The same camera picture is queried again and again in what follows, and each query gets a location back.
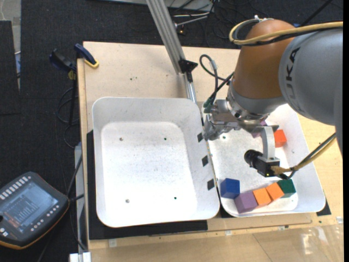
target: green block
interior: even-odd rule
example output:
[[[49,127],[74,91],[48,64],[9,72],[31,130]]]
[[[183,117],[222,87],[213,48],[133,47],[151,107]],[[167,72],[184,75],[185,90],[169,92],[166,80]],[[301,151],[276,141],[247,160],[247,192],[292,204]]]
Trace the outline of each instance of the green block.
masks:
[[[285,195],[281,198],[288,198],[292,196],[294,193],[296,193],[296,189],[293,185],[292,180],[280,180],[278,181],[278,185],[280,186],[281,190],[285,193]]]

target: wooden table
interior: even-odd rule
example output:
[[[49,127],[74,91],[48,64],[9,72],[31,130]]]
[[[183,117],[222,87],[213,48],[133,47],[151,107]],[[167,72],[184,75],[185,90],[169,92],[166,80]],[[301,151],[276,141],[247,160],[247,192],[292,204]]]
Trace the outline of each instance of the wooden table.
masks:
[[[84,64],[82,59],[78,59],[77,63],[83,170],[87,195],[86,134],[93,129],[93,103],[100,97],[108,96],[185,98],[186,92],[184,79],[175,74],[164,46],[95,42],[85,42],[83,45],[100,62],[97,69]],[[188,60],[197,63],[203,53],[210,55],[216,61],[219,76],[222,77],[234,70],[239,55],[239,50],[229,49],[184,47],[183,50]],[[203,102],[212,92],[214,78],[200,66],[193,71],[193,78],[197,101]],[[226,91],[227,87],[223,88],[217,98],[225,98]],[[335,131],[333,126],[304,117],[299,116],[299,120],[311,150]],[[93,261],[231,261],[232,255],[241,259],[243,257],[243,261],[270,261],[270,256],[279,255],[280,249],[277,251],[271,248],[266,252],[265,249],[269,245],[261,244],[263,236],[267,236],[272,245],[272,242],[279,242],[280,235],[288,239],[292,238],[289,238],[289,235],[299,238],[309,236],[307,232],[311,230],[321,228],[324,231],[326,228],[328,236],[334,237],[331,242],[335,243],[338,230],[343,232],[340,221],[344,215],[342,156],[337,143],[315,160],[314,164],[331,215],[318,217],[316,213],[297,213],[248,218],[221,218],[217,215],[208,220],[208,231],[205,232],[88,240],[88,249],[92,253]],[[341,249],[340,247],[339,252],[331,254],[338,255],[339,261]]]

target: black floor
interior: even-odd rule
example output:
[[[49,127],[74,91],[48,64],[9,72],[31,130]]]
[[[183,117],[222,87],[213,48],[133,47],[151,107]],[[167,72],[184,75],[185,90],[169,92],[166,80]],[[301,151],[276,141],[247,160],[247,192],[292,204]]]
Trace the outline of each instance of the black floor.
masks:
[[[179,39],[184,46],[202,47],[203,53],[205,47],[238,49],[227,39],[235,24],[256,14],[302,24],[326,1],[220,0],[215,4],[214,14],[186,26],[185,35],[179,35]],[[177,23],[186,20],[175,19]],[[333,20],[343,20],[343,0],[333,0],[308,24]],[[64,141],[67,125],[56,119],[55,112],[59,99],[72,82],[65,72],[52,67],[49,54],[57,48],[74,59],[73,47],[83,41],[162,44],[161,38],[146,6],[103,1],[22,0],[21,28],[19,96],[12,88],[16,77],[14,66],[0,69],[0,91],[6,94],[0,94],[0,186],[23,172],[35,171],[65,193],[74,170],[74,150],[67,144],[75,145],[79,141],[79,128],[68,129]],[[6,61],[10,63],[14,51],[3,56],[5,40],[9,38],[4,36],[0,35],[0,62],[9,57]],[[5,82],[9,88],[3,91]],[[65,107],[62,116],[68,118],[69,108]],[[51,241],[42,261],[68,261],[69,254],[77,252],[75,225],[67,215],[52,236],[47,235],[30,248],[14,251],[0,247],[0,261],[37,261],[48,238]]]

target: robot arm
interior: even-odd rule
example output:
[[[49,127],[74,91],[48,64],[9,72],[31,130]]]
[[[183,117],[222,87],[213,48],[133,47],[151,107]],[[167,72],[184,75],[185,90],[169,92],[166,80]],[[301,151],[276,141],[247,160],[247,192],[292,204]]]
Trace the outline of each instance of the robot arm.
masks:
[[[280,20],[255,23],[246,38],[256,42],[243,45],[226,100],[216,100],[207,115],[205,139],[231,129],[259,131],[268,115],[287,103],[307,118],[335,125],[342,152],[342,26],[261,42],[259,36],[294,27]]]

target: white tray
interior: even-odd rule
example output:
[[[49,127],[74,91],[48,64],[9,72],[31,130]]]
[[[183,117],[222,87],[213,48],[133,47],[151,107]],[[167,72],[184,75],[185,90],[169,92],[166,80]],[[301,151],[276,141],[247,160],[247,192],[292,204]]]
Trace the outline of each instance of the white tray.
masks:
[[[97,215],[105,225],[204,220],[218,213],[196,104],[104,97],[93,104],[92,117]]]
[[[278,107],[266,122],[268,125],[279,125],[279,129],[286,135],[286,145],[275,150],[275,156],[280,159],[282,167],[297,165],[309,154],[297,114],[288,105]],[[244,154],[249,149],[263,152],[261,137],[253,138],[242,129],[232,130],[208,143],[219,190],[225,178],[240,180],[241,193],[266,187],[280,180],[278,177],[261,176],[244,160]],[[232,199],[221,198],[222,206],[227,213],[235,217],[317,212],[323,209],[326,199],[313,163],[296,172],[292,180],[297,193],[290,198],[278,199],[265,207],[246,213],[238,213]]]

